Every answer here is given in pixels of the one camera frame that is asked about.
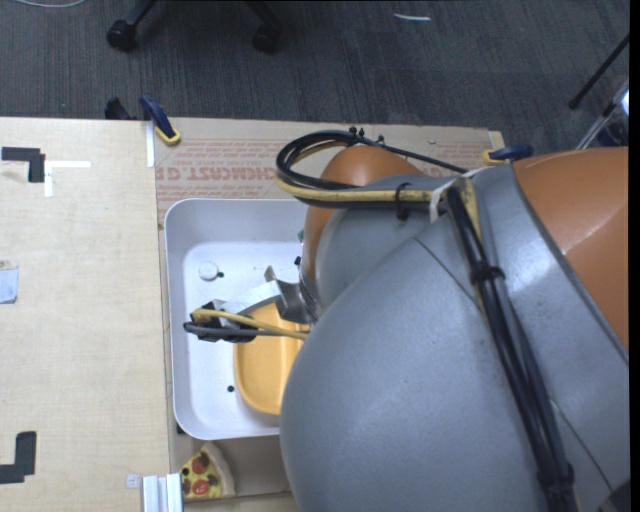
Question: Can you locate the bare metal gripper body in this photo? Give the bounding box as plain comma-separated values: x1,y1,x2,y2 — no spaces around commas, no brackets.
263,258,324,325

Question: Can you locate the orange divided plate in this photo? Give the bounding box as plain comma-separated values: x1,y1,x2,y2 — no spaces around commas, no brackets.
233,301,312,417

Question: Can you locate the white plastic tray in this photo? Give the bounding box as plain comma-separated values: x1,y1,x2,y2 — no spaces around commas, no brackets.
163,197,312,442

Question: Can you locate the brown cardboard board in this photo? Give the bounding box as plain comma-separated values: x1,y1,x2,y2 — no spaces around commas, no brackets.
153,116,507,501

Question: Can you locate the toy pizza slice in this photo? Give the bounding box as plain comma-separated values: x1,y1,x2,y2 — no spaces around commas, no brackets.
178,440,238,502

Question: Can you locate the black cylinder on white bracket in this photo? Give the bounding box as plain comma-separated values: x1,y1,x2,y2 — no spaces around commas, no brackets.
197,281,287,346

